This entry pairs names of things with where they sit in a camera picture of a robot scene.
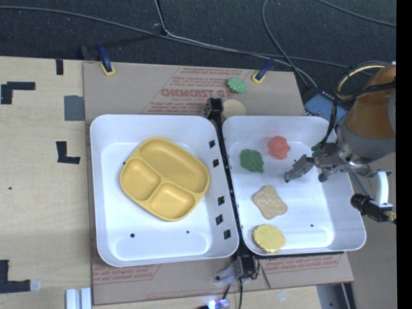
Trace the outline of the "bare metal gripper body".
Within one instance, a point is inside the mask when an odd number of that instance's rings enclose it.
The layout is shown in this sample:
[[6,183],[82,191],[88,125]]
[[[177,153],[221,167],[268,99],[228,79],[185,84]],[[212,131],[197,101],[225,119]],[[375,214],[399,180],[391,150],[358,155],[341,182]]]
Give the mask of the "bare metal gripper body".
[[319,142],[312,147],[315,166],[335,169],[335,173],[356,173],[367,176],[370,173],[369,160],[353,151],[348,144],[340,142]]

